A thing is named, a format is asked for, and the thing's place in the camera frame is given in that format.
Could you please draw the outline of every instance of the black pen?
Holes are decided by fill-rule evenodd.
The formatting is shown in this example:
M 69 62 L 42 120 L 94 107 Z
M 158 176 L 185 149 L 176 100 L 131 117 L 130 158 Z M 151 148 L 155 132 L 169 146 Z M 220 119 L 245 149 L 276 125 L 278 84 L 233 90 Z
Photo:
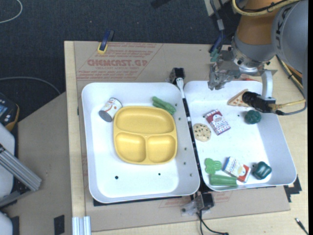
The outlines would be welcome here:
M 304 230 L 304 232 L 309 235 L 309 233 L 307 232 L 307 230 L 304 228 L 303 224 L 301 223 L 301 221 L 296 217 L 295 221 L 297 221 L 298 225 L 301 227 L 302 230 Z

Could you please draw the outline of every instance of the wooden table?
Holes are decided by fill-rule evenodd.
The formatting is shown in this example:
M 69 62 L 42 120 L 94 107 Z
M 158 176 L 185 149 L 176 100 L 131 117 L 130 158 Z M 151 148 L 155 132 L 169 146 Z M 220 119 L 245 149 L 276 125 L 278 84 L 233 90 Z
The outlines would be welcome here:
M 178 51 L 177 46 L 173 44 L 164 44 L 168 49 Z M 178 49 L 193 50 L 203 49 L 198 62 L 209 60 L 207 51 L 209 46 L 205 45 L 179 45 Z M 76 66 L 75 66 L 75 48 L 74 42 L 65 42 L 65 64 L 66 64 L 66 88 L 67 88 L 67 115 L 68 115 L 68 132 L 69 132 L 69 155 L 70 155 L 70 177 L 71 177 L 71 199 L 72 199 L 72 215 L 73 217 L 83 217 L 86 215 L 85 194 L 83 184 L 82 156 L 80 146 L 80 125 L 77 116 L 78 94 L 76 87 Z M 269 69 L 278 70 L 273 77 L 274 91 L 273 97 L 277 99 L 277 103 L 285 103 L 302 99 L 301 93 L 288 80 L 286 74 L 281 69 L 276 58 L 273 58 Z M 305 234 L 297 225 L 295 218 L 299 218 L 304 226 L 309 227 L 309 208 L 308 208 L 308 112 L 307 110 L 291 115 L 281 116 L 281 123 L 287 144 L 290 148 L 298 178 L 301 183 L 302 191 L 300 194 L 291 196 L 290 211 L 265 213 L 258 215 L 245 215 L 229 218 L 218 218 L 207 220 L 208 226 L 220 232 L 229 232 L 229 234 Z M 138 228 L 127 228 L 120 230 L 94 232 L 97 235 L 118 235 L 118 234 L 200 234 L 199 221 L 180 222 L 173 224 L 163 224 L 154 226 L 145 226 Z

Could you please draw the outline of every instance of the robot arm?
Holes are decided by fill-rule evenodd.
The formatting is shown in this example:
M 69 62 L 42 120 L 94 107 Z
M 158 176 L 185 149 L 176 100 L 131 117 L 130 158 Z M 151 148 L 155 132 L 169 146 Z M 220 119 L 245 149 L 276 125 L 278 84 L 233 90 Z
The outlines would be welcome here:
M 243 98 L 261 112 L 273 112 L 272 75 L 264 69 L 277 55 L 287 65 L 302 73 L 307 100 L 308 0 L 248 0 L 245 9 L 233 7 L 242 14 L 228 51 L 221 51 L 210 67 L 211 90 L 241 74 L 261 76 L 262 95 L 247 93 Z

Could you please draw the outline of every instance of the small white and red box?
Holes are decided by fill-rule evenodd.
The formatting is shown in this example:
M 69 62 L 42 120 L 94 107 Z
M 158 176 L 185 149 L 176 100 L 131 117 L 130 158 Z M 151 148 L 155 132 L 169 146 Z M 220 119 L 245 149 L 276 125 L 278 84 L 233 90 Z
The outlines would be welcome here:
M 219 135 L 230 129 L 229 124 L 218 109 L 209 112 L 204 117 L 211 125 L 216 135 Z
M 224 165 L 223 171 L 245 183 L 248 180 L 251 168 L 240 163 L 237 159 L 229 157 Z

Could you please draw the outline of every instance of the black floor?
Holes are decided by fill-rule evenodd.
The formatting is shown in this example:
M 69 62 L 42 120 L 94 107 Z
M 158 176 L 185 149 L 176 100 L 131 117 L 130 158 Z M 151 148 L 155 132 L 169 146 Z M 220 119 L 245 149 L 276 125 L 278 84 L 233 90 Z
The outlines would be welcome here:
M 19 105 L 19 120 L 65 91 L 66 40 L 101 41 L 108 28 L 116 42 L 212 44 L 218 36 L 204 0 L 19 1 L 22 13 L 0 23 L 0 93 Z M 0 0 L 0 22 L 19 10 L 16 0 Z M 239 16 L 230 4 L 220 15 L 229 44 Z

